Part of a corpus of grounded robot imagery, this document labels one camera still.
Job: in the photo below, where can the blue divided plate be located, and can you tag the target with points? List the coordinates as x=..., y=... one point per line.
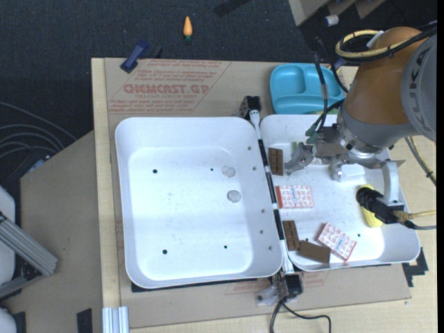
x=295, y=89

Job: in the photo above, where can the orange carrot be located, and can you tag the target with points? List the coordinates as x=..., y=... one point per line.
x=187, y=26

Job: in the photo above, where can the yellow banana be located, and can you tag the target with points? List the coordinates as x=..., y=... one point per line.
x=372, y=219

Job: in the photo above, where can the brown cardboard board red print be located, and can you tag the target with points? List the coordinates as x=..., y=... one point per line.
x=166, y=92

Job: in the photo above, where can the white plastic tray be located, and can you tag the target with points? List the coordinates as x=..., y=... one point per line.
x=194, y=203
x=333, y=203

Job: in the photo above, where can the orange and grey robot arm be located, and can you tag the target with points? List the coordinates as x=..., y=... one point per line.
x=376, y=89

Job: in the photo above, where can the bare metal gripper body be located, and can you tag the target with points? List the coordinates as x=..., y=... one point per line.
x=331, y=147

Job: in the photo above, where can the brown chocolate bar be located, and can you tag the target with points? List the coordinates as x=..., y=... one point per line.
x=275, y=161
x=290, y=235

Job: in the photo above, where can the thin black and white rod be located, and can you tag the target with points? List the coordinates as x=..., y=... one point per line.
x=267, y=172

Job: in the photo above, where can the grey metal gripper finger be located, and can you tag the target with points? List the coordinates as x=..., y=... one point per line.
x=335, y=172
x=297, y=161

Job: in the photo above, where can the orange and white packet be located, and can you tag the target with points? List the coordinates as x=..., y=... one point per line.
x=337, y=241
x=295, y=197

